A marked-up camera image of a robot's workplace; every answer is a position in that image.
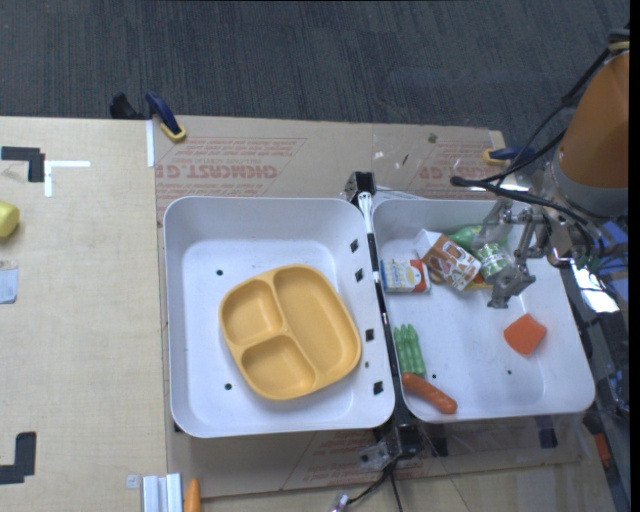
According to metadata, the thin black and white rod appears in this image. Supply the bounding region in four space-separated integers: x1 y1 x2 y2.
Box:
357 191 403 427

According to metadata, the orange sausage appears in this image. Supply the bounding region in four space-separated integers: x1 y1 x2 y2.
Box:
400 370 459 416

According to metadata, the green bottle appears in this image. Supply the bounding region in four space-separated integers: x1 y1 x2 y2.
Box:
446 224 509 250

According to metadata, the orange and white carton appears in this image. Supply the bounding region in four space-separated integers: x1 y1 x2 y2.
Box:
413 228 484 293

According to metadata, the orange rounded block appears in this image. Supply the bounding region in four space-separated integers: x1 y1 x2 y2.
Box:
502 312 548 357

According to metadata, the white yellow and red carton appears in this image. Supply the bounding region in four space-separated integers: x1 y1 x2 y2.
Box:
379 257 432 295

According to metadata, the black block with thin wires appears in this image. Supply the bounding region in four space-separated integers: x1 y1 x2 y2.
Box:
343 170 376 202
383 422 427 460

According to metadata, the yellow rounded block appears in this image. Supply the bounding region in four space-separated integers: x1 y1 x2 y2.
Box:
0 200 22 239

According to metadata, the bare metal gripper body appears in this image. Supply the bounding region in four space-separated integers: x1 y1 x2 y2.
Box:
510 197 569 266

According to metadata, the green and white can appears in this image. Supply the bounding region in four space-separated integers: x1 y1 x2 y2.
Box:
473 241 514 280

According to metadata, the green asparagus bunch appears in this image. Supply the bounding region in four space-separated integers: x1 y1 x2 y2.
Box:
392 323 428 378

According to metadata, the white plastic tray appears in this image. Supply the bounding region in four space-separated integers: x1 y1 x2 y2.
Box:
162 195 398 440
371 198 597 425

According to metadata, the brown cardboard board red print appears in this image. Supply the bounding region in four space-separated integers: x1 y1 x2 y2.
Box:
153 115 592 499

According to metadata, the yellow divided plate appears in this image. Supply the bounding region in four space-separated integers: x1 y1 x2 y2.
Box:
218 263 363 402

